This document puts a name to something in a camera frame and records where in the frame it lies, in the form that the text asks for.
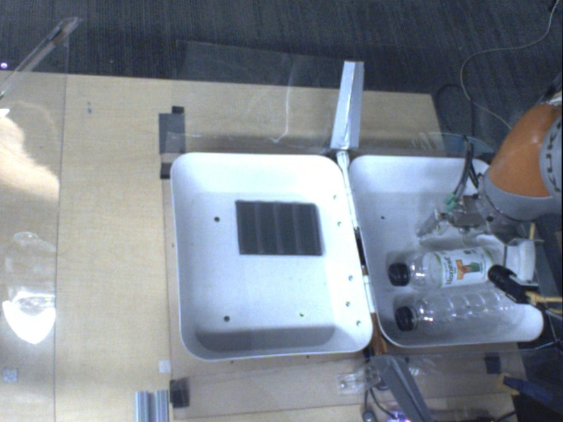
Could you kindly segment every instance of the clear acrylic panel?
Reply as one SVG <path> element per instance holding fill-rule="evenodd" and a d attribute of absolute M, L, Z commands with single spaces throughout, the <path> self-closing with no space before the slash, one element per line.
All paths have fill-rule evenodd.
<path fill-rule="evenodd" d="M 77 23 L 63 20 L 42 34 L 46 38 L 30 39 L 26 51 L 0 46 L 0 407 L 5 420 L 55 419 L 67 42 Z"/>
<path fill-rule="evenodd" d="M 168 134 L 166 151 L 180 143 L 185 151 L 327 153 L 343 60 L 189 41 L 176 48 L 172 101 L 185 108 L 186 126 Z M 388 68 L 366 64 L 366 73 Z M 470 91 L 473 79 L 465 79 Z M 521 115 L 516 107 L 492 115 L 468 101 L 459 84 L 422 93 L 365 81 L 358 154 L 462 156 L 467 137 L 475 157 L 490 159 L 507 124 Z"/>
<path fill-rule="evenodd" d="M 553 414 L 563 412 L 562 390 L 552 379 L 561 373 L 557 346 L 500 353 L 397 353 L 396 358 L 406 362 L 435 420 L 497 420 L 514 411 L 512 397 L 518 396 L 518 391 Z M 398 396 L 377 379 L 377 373 L 374 376 L 368 388 L 373 386 L 375 400 L 384 410 L 404 415 Z M 517 407 L 523 404 L 516 400 Z M 371 395 L 368 406 L 385 420 Z"/>

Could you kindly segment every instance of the black grate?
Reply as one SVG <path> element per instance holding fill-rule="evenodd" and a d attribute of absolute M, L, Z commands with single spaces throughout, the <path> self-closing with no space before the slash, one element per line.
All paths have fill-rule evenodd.
<path fill-rule="evenodd" d="M 312 203 L 239 200 L 236 205 L 242 255 L 322 254 L 318 210 Z"/>

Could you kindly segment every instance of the dark gray carpet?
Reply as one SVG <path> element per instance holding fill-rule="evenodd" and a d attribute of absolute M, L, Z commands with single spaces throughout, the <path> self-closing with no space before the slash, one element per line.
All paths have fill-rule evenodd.
<path fill-rule="evenodd" d="M 445 129 L 493 130 L 472 115 L 458 84 L 465 58 L 538 38 L 552 0 L 0 0 L 0 60 L 21 61 L 59 19 L 79 16 L 73 73 L 338 86 L 339 62 L 366 62 L 366 87 L 429 92 Z M 552 32 L 525 50 L 478 56 L 467 85 L 509 122 L 533 105 L 561 70 L 561 10 Z M 281 52 L 195 46 L 191 41 Z"/>

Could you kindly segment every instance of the wire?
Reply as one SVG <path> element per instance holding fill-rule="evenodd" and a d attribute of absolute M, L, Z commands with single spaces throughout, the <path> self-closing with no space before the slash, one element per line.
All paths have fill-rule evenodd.
<path fill-rule="evenodd" d="M 507 412 L 503 414 L 499 418 L 497 418 L 494 422 L 504 422 L 506 419 L 511 418 L 512 416 L 516 415 L 516 411 Z"/>
<path fill-rule="evenodd" d="M 473 163 L 472 163 L 471 168 L 469 169 L 469 179 L 472 181 L 475 189 L 479 189 L 479 175 L 477 175 L 477 172 L 475 172 L 475 168 L 473 167 Z"/>
<path fill-rule="evenodd" d="M 553 346 L 557 346 L 561 348 L 561 341 L 557 339 L 555 341 L 548 342 L 547 344 L 542 344 L 541 346 L 534 347 L 534 350 L 541 350 L 542 348 L 553 347 Z"/>
<path fill-rule="evenodd" d="M 373 388 L 369 388 L 369 393 L 371 394 L 371 398 L 373 399 L 373 403 L 376 404 L 377 408 L 379 408 L 381 411 L 383 411 L 385 414 L 387 414 L 387 416 L 389 416 L 390 418 L 397 418 L 395 416 L 395 414 L 393 414 L 390 411 L 387 411 L 383 406 L 381 406 L 381 404 L 379 404 L 379 402 L 376 399 L 376 393 L 373 391 Z"/>
<path fill-rule="evenodd" d="M 545 314 L 558 319 L 560 321 L 563 321 L 563 313 L 560 312 L 560 310 L 557 309 L 546 309 L 545 310 Z"/>
<path fill-rule="evenodd" d="M 469 139 L 467 138 L 467 136 L 464 136 L 464 141 L 465 141 L 465 163 L 464 163 L 464 171 L 461 174 L 461 178 L 459 179 L 459 182 L 457 183 L 456 189 L 454 189 L 454 192 L 451 193 L 446 200 L 444 201 L 444 203 L 446 204 L 446 211 L 450 212 L 452 209 L 454 209 L 454 207 L 457 206 L 457 203 L 459 203 L 459 201 L 461 200 L 462 196 L 464 195 L 465 192 L 465 187 L 467 185 L 467 179 L 470 177 L 470 175 L 472 174 L 472 166 L 473 166 L 473 144 L 471 143 L 471 141 L 469 141 Z"/>
<path fill-rule="evenodd" d="M 559 337 L 557 336 L 557 333 L 555 332 L 555 327 L 553 326 L 552 318 L 551 317 L 547 317 L 547 318 L 549 320 L 549 327 L 552 329 L 553 342 L 555 342 L 557 347 L 563 352 L 563 340 L 559 339 Z"/>
<path fill-rule="evenodd" d="M 510 126 L 510 124 L 508 122 L 506 122 L 499 114 L 494 113 L 493 111 L 491 111 L 490 109 L 485 108 L 484 106 L 476 103 L 471 96 L 469 95 L 469 92 L 467 91 L 467 89 L 465 88 L 465 83 L 464 83 L 464 70 L 465 67 L 467 66 L 467 64 L 469 63 L 470 60 L 472 60 L 473 58 L 480 56 L 480 55 L 485 55 L 487 53 L 492 53 L 492 52 L 508 52 L 508 51 L 513 51 L 513 50 L 524 50 L 525 48 L 528 47 L 532 47 L 535 46 L 536 44 L 539 44 L 542 40 L 544 40 L 547 35 L 549 34 L 549 32 L 552 30 L 552 21 L 553 21 L 553 14 L 555 14 L 555 11 L 557 10 L 557 6 L 559 4 L 560 0 L 555 0 L 555 3 L 553 4 L 552 7 L 552 11 L 549 14 L 549 21 L 547 23 L 547 29 L 545 30 L 545 33 L 542 34 L 537 40 L 534 40 L 528 44 L 524 44 L 522 46 L 518 46 L 518 47 L 497 47 L 497 48 L 488 48 L 487 50 L 481 50 L 479 52 L 475 52 L 474 54 L 470 55 L 469 57 L 467 57 L 467 59 L 465 59 L 464 63 L 461 66 L 461 69 L 459 70 L 459 82 L 461 84 L 461 88 L 464 91 L 465 97 L 473 104 L 475 105 L 477 108 L 482 109 L 483 111 L 485 111 L 486 113 L 491 114 L 492 116 L 496 117 L 498 120 L 500 120 L 506 127 L 508 127 L 509 130 L 512 129 L 512 127 Z"/>

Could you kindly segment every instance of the clear plastic sheet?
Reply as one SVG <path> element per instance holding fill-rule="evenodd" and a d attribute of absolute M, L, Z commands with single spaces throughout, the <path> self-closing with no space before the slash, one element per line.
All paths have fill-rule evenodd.
<path fill-rule="evenodd" d="M 560 367 L 559 353 L 554 346 L 527 351 L 486 351 L 414 353 L 404 360 L 437 421 L 463 421 L 472 418 L 497 419 L 513 410 L 512 397 L 517 390 L 534 396 L 547 408 L 561 411 L 561 390 L 549 379 L 530 379 L 523 363 L 536 370 Z M 272 366 L 261 370 L 238 370 L 221 374 L 192 375 L 178 385 L 186 386 L 190 399 L 187 408 L 176 409 L 175 417 L 185 419 L 202 415 L 227 415 L 253 408 L 266 411 L 298 408 L 305 404 L 303 390 L 313 388 L 315 403 L 309 407 L 356 404 L 364 409 L 366 393 L 368 407 L 375 411 L 378 420 L 391 420 L 374 403 L 373 394 L 386 411 L 405 415 L 381 370 L 366 360 L 332 360 L 320 363 L 300 361 L 294 365 Z M 320 370 L 330 370 L 332 375 L 319 379 Z M 232 402 L 229 389 L 237 390 L 237 402 Z M 253 400 L 267 391 L 267 400 Z"/>
<path fill-rule="evenodd" d="M 30 40 L 30 50 L 20 52 L 32 51 L 26 59 L 0 48 L 0 408 L 5 420 L 55 419 L 56 246 L 68 56 L 63 31 L 76 24 L 76 19 L 63 21 L 33 51 L 40 38 Z"/>
<path fill-rule="evenodd" d="M 184 129 L 161 127 L 161 153 L 329 153 L 343 61 L 193 42 L 179 50 L 186 59 L 172 101 L 183 108 Z M 461 156 L 464 135 L 476 157 L 494 152 L 466 124 L 444 124 L 436 102 L 365 91 L 357 153 Z"/>

